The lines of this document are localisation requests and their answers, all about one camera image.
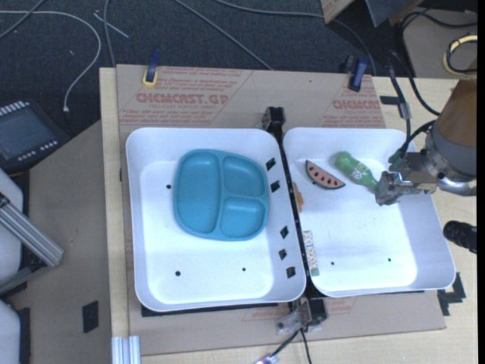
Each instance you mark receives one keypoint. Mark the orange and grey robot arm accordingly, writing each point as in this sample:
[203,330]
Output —
[460,127]

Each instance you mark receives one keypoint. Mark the brown cardboard board red print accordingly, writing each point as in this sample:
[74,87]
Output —
[235,104]

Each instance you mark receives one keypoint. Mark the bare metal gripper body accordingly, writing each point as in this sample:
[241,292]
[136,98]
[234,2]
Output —
[417,173]

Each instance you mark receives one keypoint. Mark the red watermelon slice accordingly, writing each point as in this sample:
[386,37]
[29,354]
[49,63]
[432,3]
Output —
[322,177]

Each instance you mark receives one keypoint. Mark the green bottle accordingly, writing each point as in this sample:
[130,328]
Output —
[352,169]

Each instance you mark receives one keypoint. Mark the thin black and white rod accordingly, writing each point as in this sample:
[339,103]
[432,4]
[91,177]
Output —
[291,188]

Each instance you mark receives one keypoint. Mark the white plastic tray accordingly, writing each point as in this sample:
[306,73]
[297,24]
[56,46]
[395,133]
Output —
[212,271]
[363,237]

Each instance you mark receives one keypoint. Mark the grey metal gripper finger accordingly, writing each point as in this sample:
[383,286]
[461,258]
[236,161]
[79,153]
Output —
[387,180]
[387,197]

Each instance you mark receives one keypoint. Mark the black cylinder on white bracket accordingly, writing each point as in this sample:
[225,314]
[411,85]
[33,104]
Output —
[460,234]

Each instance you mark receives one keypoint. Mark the white printed packet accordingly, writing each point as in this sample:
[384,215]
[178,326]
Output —
[310,250]

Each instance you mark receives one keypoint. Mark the blue divided plate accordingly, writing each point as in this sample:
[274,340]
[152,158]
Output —
[201,195]

